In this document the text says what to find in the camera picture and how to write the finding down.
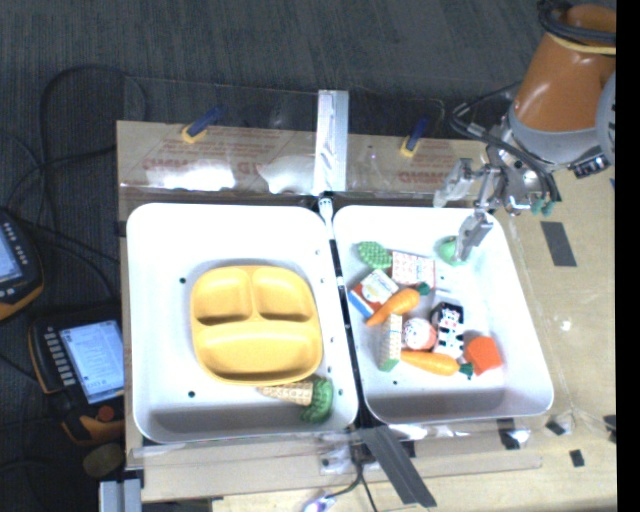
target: toy carrot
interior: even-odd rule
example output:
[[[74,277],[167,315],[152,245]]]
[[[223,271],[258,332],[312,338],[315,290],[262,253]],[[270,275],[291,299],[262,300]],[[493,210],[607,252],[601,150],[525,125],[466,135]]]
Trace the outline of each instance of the toy carrot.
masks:
[[[378,325],[384,322],[389,315],[402,315],[411,311],[420,303],[422,295],[428,295],[431,288],[426,283],[421,283],[417,288],[403,288],[394,293],[389,299],[371,315],[366,324]]]
[[[476,375],[502,365],[496,342],[489,336],[477,336],[469,341],[464,349],[464,358],[473,364]]]
[[[400,353],[400,360],[436,375],[448,376],[460,372],[470,378],[473,372],[470,363],[461,365],[448,354],[426,352],[424,350],[403,350]]]

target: wooden table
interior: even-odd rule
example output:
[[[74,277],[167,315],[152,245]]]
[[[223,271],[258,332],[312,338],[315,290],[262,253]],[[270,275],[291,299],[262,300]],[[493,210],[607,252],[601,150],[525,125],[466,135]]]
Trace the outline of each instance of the wooden table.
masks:
[[[121,181],[157,147],[166,130],[167,125],[159,123],[119,123]],[[375,141],[380,149],[398,145],[393,137]],[[434,147],[441,148],[442,142]],[[477,143],[445,142],[451,158],[470,157],[475,162],[484,158],[483,147]],[[440,165],[450,161],[444,158]],[[616,444],[603,419],[616,413],[614,177],[613,168],[583,180],[569,172],[557,174],[563,201],[549,218],[529,212],[511,218],[504,211],[496,212],[508,235],[556,397],[549,415],[527,420],[531,435],[518,450],[506,449],[498,430],[483,425],[475,432],[473,425],[449,432],[443,429],[437,438],[415,442],[414,466],[435,496],[438,510],[617,508]],[[121,222],[126,222],[136,206],[152,200],[202,200],[198,194],[173,191],[158,196],[132,187],[121,187],[119,198]],[[542,222],[562,224],[576,266],[554,264]],[[143,448],[131,413],[125,238],[121,262],[125,353],[129,356],[126,446],[130,467],[144,470],[143,502],[223,497],[211,502],[212,510],[302,510],[320,489],[338,490],[352,481],[352,468],[343,474],[324,474],[321,459],[327,448],[313,439],[230,446],[214,443],[172,451]],[[339,439],[337,435],[336,445],[342,442]],[[379,467],[366,468],[365,478],[378,510],[420,508],[403,505]],[[372,508],[360,485],[340,496],[332,510]]]

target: gray carpet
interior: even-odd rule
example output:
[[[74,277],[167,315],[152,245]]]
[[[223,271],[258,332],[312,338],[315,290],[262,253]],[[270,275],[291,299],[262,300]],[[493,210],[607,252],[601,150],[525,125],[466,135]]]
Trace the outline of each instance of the gray carpet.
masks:
[[[87,449],[51,421],[26,332],[119,295],[116,120],[192,120],[197,84],[340,89],[353,131],[404,135],[434,101],[448,111],[522,79],[541,35],[536,0],[1,2],[0,205],[48,230],[31,231],[45,292],[0,323],[0,511],[98,510]],[[313,129],[307,114],[279,122]],[[43,194],[29,171],[56,159]]]

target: yellow plate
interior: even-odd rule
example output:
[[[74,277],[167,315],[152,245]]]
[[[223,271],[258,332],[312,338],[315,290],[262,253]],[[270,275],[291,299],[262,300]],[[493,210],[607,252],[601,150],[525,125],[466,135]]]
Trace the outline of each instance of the yellow plate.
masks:
[[[311,289],[281,267],[205,272],[191,290],[191,332],[200,365],[229,384],[295,382],[311,375],[322,360]]]

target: white sink basin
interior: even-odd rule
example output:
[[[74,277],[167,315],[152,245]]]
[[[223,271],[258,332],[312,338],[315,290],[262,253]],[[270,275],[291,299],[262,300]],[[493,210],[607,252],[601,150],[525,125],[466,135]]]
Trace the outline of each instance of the white sink basin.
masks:
[[[133,416],[160,442],[338,431],[358,398],[333,260],[323,221],[293,206],[147,204],[127,222]],[[275,265],[303,277],[314,295],[323,357],[315,375],[334,386],[331,416],[300,420],[302,407],[255,387],[212,378],[192,343],[189,298],[197,279],[229,265]]]
[[[436,290],[410,316],[427,318],[439,296],[464,308],[465,341],[494,338],[503,365],[468,380],[462,373],[435,375],[404,362],[385,373],[376,365],[382,327],[367,327],[349,304],[364,397],[370,411],[389,424],[442,423],[539,415],[553,402],[553,385],[543,358],[504,232],[494,227],[469,260],[452,267],[436,254],[439,240],[457,235],[472,212],[455,208],[346,206],[334,217],[345,284],[353,287],[370,271],[357,244],[377,241],[385,248],[436,259]]]

